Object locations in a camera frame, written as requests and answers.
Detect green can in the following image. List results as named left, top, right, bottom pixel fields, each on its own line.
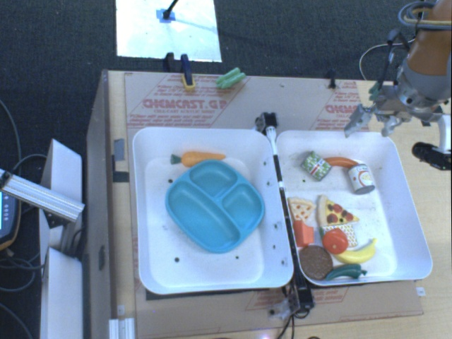
left=300, top=150, right=333, bottom=182

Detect dark green pepper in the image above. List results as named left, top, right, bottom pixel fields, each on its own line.
left=324, top=263, right=369, bottom=282

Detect thin black and white rod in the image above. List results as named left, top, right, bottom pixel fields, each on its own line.
left=266, top=126, right=309, bottom=296

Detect white can with orange print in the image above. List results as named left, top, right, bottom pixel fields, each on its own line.
left=347, top=163, right=376, bottom=195

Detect white carton with red pattern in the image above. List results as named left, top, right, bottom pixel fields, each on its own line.
left=319, top=222, right=359, bottom=249

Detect small pizza slice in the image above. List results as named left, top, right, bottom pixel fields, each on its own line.
left=287, top=196, right=316, bottom=223

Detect red tomato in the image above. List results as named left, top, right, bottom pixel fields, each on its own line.
left=321, top=228, right=350, bottom=255

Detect blue divided plate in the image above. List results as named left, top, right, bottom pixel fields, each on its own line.
left=165, top=159, right=266, bottom=254

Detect yellow banana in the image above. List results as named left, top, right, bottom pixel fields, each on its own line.
left=333, top=237, right=378, bottom=265

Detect brown cardboard board red print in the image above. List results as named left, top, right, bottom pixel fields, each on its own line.
left=124, top=71, right=424, bottom=323

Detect green bean pods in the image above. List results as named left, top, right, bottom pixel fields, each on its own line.
left=215, top=67, right=247, bottom=90

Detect black cylinder on white bracket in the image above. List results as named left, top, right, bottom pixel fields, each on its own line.
left=411, top=113, right=452, bottom=171

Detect brown round biscuit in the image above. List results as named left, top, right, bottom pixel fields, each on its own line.
left=298, top=244, right=334, bottom=281

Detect large pepperoni pizza slice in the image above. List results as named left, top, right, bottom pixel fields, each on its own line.
left=315, top=194, right=360, bottom=227

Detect orange block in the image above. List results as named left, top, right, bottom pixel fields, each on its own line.
left=292, top=220, right=316, bottom=248

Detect orange sausage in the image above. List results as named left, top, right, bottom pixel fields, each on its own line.
left=323, top=156, right=359, bottom=171

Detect orange carrot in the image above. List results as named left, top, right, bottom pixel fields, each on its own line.
left=170, top=150, right=227, bottom=169

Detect white plastic tray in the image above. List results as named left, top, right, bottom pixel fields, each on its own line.
left=132, top=126, right=295, bottom=295
left=275, top=129, right=434, bottom=287

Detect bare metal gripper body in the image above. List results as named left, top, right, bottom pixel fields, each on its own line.
left=369, top=84, right=444, bottom=122

